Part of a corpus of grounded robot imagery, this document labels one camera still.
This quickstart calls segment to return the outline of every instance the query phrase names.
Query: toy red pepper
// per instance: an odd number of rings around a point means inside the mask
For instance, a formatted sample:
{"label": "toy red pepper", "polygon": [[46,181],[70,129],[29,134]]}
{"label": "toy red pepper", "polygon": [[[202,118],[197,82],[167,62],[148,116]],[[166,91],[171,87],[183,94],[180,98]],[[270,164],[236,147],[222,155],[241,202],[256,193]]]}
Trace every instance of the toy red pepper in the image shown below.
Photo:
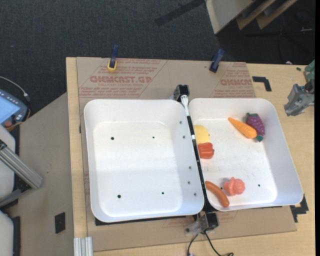
{"label": "toy red pepper", "polygon": [[199,157],[202,159],[210,159],[213,157],[215,150],[211,142],[198,145]]}

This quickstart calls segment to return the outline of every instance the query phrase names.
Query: clamp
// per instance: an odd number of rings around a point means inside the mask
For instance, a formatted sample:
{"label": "clamp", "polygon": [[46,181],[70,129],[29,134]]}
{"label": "clamp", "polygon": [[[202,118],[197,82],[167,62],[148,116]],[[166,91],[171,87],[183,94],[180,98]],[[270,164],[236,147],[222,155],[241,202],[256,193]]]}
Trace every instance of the clamp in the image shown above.
{"label": "clamp", "polygon": [[219,62],[221,61],[221,59],[223,58],[224,55],[225,55],[225,51],[222,49],[219,49],[219,51],[214,56],[213,62],[211,63],[211,66],[209,68],[210,71],[212,71],[214,73],[217,72],[218,67],[219,67]]}
{"label": "clamp", "polygon": [[118,54],[118,49],[119,49],[119,46],[115,44],[113,46],[113,49],[112,49],[112,52],[111,52],[111,58],[108,61],[108,65],[107,65],[107,69],[109,70],[109,72],[113,72],[117,68],[116,58],[117,58],[117,54]]}

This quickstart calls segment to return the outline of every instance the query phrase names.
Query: gray carpet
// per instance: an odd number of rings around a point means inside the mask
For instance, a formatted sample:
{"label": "gray carpet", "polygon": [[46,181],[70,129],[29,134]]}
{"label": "gray carpet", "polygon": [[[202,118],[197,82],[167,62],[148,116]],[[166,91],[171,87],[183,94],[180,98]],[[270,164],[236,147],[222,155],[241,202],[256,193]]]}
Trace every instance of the gray carpet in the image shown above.
{"label": "gray carpet", "polygon": [[[204,0],[2,0],[0,76],[29,93],[34,114],[66,92],[66,57],[108,57],[115,44],[119,58],[203,61],[223,49],[223,61],[307,65],[315,33],[291,34],[307,50],[279,33],[299,31],[297,21],[314,29],[315,10],[299,0],[265,29],[234,20],[215,35]],[[0,89],[23,99],[4,80]]]}

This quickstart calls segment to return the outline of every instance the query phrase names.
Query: plastic food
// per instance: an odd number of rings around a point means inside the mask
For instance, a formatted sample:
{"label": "plastic food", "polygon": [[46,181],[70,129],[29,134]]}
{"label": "plastic food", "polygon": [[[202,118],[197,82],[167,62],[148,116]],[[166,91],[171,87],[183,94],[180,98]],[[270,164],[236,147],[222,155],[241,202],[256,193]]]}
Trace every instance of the plastic food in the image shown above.
{"label": "plastic food", "polygon": [[226,194],[221,190],[221,188],[219,188],[217,185],[213,184],[210,181],[205,182],[205,187],[207,190],[215,194],[215,196],[219,199],[223,207],[229,206],[229,199],[227,198]]}
{"label": "plastic food", "polygon": [[247,113],[247,119],[246,119],[247,125],[250,125],[256,130],[256,133],[258,134],[261,140],[257,137],[258,141],[262,141],[263,136],[265,135],[265,126],[260,118],[260,116],[257,113],[250,114]]}
{"label": "plastic food", "polygon": [[197,145],[210,142],[209,132],[204,126],[195,124],[193,130]]}
{"label": "plastic food", "polygon": [[223,183],[223,189],[230,196],[235,196],[242,194],[246,187],[245,183],[241,179],[232,177],[229,181]]}
{"label": "plastic food", "polygon": [[239,120],[236,120],[232,117],[229,117],[228,120],[235,128],[237,128],[244,136],[246,136],[249,139],[254,139],[257,137],[257,131],[255,128],[251,127],[250,125],[241,122]]}
{"label": "plastic food", "polygon": [[211,142],[198,145],[199,157],[202,159],[210,159],[213,157],[215,150]]}

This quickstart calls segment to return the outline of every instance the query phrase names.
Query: cardboard sheet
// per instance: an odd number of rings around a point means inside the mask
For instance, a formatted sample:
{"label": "cardboard sheet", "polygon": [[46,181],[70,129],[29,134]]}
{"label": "cardboard sheet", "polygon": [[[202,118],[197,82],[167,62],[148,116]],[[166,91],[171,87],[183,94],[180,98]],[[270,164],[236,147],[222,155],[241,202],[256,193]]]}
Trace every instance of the cardboard sheet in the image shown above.
{"label": "cardboard sheet", "polygon": [[[189,242],[191,237],[184,230],[194,222],[192,216],[117,224],[96,222],[90,206],[83,110],[93,99],[168,99],[177,85],[188,85],[189,100],[255,98],[247,65],[221,61],[218,71],[213,73],[209,71],[210,61],[118,59],[116,71],[110,73],[108,61],[108,58],[77,57],[87,230],[93,238],[93,249],[107,251]],[[296,230],[289,206],[217,212],[217,216],[219,227],[209,233],[212,239]]]}

